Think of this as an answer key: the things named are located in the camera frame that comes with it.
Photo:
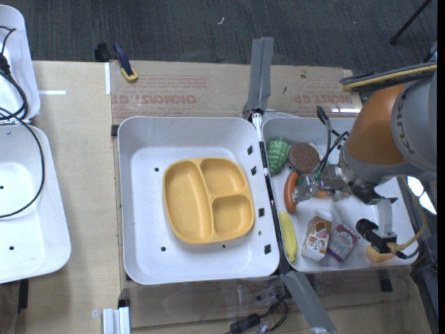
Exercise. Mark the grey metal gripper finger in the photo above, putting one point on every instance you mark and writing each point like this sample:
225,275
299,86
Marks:
299,195
311,187

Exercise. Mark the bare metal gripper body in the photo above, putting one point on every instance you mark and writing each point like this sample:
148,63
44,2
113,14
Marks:
335,183

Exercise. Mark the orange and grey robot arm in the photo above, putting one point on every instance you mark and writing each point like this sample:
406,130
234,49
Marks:
377,131

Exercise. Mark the red sausage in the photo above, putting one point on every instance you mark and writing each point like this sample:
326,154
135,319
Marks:
288,191

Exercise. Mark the orange carrot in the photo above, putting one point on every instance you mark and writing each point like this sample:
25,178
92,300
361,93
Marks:
322,193

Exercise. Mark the white plastic tray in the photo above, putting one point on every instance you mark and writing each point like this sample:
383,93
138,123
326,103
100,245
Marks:
347,211
146,193

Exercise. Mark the brown round biscuit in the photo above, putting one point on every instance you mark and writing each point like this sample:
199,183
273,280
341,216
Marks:
303,157

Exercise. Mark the yellow banana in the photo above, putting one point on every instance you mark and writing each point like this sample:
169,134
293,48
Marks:
289,237

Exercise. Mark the orange and white carton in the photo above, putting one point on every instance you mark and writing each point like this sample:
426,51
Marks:
315,238

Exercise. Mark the green grapes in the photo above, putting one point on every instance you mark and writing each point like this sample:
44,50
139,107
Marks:
277,153

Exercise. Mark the pink and white carton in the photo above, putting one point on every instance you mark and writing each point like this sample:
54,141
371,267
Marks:
342,242

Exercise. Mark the yellow cheese block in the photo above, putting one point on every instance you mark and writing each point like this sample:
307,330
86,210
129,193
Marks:
375,256

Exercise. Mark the yellow divided plate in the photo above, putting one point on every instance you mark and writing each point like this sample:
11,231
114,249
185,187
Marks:
187,200

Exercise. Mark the brown cardboard board red print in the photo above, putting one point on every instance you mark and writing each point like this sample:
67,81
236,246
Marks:
194,92

